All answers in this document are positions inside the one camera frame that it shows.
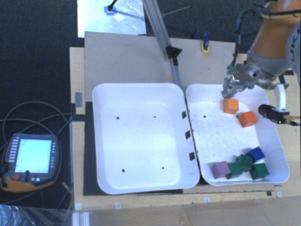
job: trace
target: table surface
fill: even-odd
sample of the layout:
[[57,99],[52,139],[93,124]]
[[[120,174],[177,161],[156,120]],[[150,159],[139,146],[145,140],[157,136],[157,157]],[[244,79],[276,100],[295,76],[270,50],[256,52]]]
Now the table surface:
[[[171,39],[172,45],[183,49],[178,56],[183,89],[193,83],[222,84],[226,67],[232,60],[234,43],[211,41],[209,53],[201,52],[201,41]],[[169,60],[165,61],[156,39],[147,36],[87,32],[85,48],[70,48],[71,102],[76,114],[85,114],[85,102],[91,101],[92,89],[104,82],[172,82]],[[295,76],[287,76],[287,109],[300,115],[300,87]],[[274,91],[266,91],[269,103],[276,104]],[[265,199],[267,191],[281,191],[283,196],[301,195],[300,127],[277,125],[279,138],[290,168],[289,179],[279,185],[247,184],[234,186],[201,185],[185,189],[182,194],[145,195],[125,194],[83,196],[85,123],[71,124],[71,163],[74,182],[75,210],[113,209],[120,202],[122,208],[183,205],[210,202]]]

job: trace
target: button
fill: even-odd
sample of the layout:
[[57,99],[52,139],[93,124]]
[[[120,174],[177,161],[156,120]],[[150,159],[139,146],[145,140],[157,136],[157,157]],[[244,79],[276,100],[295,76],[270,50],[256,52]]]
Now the button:
[[19,181],[20,180],[20,175],[18,173],[14,173],[13,176],[11,177],[13,181]]

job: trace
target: blue block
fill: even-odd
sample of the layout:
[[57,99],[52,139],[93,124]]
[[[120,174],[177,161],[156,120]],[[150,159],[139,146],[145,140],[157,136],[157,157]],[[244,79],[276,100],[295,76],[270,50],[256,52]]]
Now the blue block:
[[252,157],[252,163],[255,163],[256,161],[265,157],[259,146],[246,153],[246,156]]

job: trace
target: screen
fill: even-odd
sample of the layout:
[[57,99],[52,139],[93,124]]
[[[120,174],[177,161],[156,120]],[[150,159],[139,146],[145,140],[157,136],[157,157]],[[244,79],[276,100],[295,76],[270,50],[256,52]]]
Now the screen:
[[51,140],[21,139],[15,172],[48,173]]

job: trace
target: black clip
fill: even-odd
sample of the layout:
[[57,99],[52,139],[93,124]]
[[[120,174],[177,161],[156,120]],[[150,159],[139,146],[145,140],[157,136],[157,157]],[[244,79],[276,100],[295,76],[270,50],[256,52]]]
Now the black clip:
[[166,49],[168,58],[173,58],[174,65],[178,66],[179,64],[178,64],[177,57],[182,52],[182,49],[174,48],[170,45],[168,45],[165,49]]

